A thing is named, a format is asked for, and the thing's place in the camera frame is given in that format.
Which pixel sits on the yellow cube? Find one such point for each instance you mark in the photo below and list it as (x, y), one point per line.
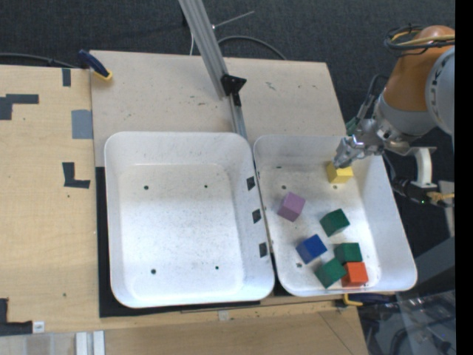
(340, 176)

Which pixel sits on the purple cube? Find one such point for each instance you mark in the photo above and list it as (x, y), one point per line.
(291, 206)

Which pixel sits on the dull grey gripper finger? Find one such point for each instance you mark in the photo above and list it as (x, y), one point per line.
(354, 158)
(341, 152)

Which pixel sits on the orange cube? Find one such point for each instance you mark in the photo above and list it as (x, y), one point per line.
(355, 274)

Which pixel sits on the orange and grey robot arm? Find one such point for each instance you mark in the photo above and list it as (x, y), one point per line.
(410, 83)

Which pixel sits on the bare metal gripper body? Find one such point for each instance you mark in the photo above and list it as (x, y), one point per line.
(380, 137)

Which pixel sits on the pale wood board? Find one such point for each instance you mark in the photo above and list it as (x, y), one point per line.
(166, 98)

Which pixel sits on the blue cube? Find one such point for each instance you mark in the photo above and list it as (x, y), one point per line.
(311, 249)

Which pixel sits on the black cylinder on white bracket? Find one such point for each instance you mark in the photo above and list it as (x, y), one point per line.
(423, 168)

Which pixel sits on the white plastic tray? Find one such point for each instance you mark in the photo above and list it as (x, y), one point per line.
(314, 198)
(181, 228)

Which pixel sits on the green cube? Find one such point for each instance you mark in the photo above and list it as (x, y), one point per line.
(348, 252)
(334, 222)
(329, 273)

